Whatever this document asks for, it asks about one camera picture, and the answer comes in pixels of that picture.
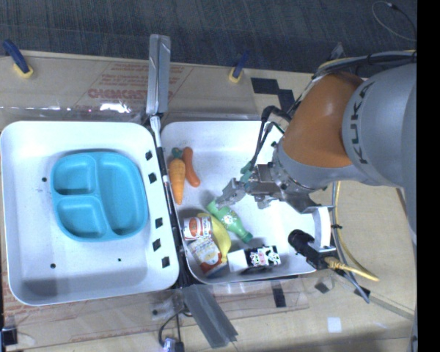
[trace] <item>blue plate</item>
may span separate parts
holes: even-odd
[[[148,219],[147,195],[138,167],[113,152],[67,155],[51,172],[57,224],[78,241],[127,238]]]

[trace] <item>white can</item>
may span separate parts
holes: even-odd
[[[212,219],[209,216],[192,216],[184,219],[184,240],[197,240],[198,238],[212,237]]]

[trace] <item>yellow banana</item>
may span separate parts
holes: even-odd
[[[218,246],[221,252],[221,261],[224,263],[227,261],[227,254],[232,247],[232,240],[228,231],[223,227],[223,224],[213,215],[208,213],[198,213],[197,216],[202,218],[203,216],[209,216],[212,219],[212,232],[213,242]]]

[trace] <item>toy bottle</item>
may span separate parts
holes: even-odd
[[[252,234],[244,229],[240,217],[231,208],[225,206],[219,210],[216,207],[215,200],[213,200],[207,205],[207,210],[213,214],[228,231],[235,233],[244,243],[250,242]]]

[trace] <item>toy carrot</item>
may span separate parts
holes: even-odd
[[[186,165],[180,158],[181,150],[174,148],[172,150],[173,156],[175,157],[171,162],[169,162],[168,173],[169,180],[171,181],[171,188],[173,190],[173,197],[178,205],[183,202],[184,193],[184,180],[186,178]]]
[[[194,151],[190,147],[185,147],[183,150],[183,161],[186,165],[186,180],[193,187],[197,188],[200,185],[200,180],[197,177],[194,167],[192,165],[192,157],[194,156]]]

